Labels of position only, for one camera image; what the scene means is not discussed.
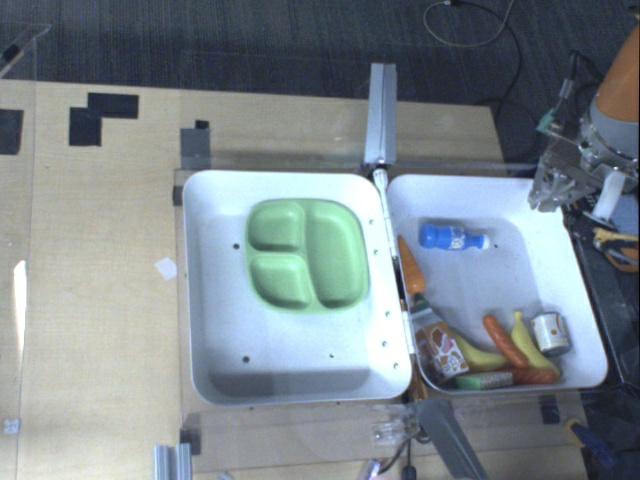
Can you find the small silver can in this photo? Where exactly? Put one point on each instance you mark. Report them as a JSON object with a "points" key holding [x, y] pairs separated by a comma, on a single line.
{"points": [[550, 333]]}

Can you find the yellow banana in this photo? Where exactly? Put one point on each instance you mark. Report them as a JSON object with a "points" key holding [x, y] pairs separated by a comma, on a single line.
{"points": [[480, 358], [525, 340]]}

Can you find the blue bottle with white cap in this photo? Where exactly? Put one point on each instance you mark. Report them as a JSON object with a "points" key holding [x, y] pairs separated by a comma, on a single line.
{"points": [[440, 237]]}

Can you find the red sausage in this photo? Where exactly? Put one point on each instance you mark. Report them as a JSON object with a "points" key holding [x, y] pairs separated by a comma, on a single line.
{"points": [[537, 376]]}

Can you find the green divided plate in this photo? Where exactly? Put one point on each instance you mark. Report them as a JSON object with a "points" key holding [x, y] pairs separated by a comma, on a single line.
{"points": [[332, 253]]}

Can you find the green packet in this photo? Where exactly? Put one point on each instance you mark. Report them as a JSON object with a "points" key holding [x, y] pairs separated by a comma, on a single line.
{"points": [[482, 381]]}

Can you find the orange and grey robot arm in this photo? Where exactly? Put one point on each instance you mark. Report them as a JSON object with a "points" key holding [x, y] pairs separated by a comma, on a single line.
{"points": [[622, 80]]}

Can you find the orange sausage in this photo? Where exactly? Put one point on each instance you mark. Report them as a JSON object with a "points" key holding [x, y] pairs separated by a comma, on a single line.
{"points": [[502, 340]]}

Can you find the pale wood board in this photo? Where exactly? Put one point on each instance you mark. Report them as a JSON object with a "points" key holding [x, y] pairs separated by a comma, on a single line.
{"points": [[100, 293]]}

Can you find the orange and white carton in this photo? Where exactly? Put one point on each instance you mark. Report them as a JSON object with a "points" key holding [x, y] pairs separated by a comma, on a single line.
{"points": [[442, 350]]}

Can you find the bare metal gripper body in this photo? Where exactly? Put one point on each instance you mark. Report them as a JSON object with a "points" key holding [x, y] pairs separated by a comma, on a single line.
{"points": [[575, 165]]}

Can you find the white plastic tray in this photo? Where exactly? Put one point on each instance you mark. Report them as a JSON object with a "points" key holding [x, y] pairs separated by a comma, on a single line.
{"points": [[500, 288], [300, 358]]}

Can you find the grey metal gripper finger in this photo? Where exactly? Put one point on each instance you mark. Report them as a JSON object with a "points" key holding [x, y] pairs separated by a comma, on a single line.
{"points": [[538, 195], [557, 197]]}

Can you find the orange toy carrot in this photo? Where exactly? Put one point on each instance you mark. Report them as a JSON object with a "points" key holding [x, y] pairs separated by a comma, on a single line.
{"points": [[411, 268]]}

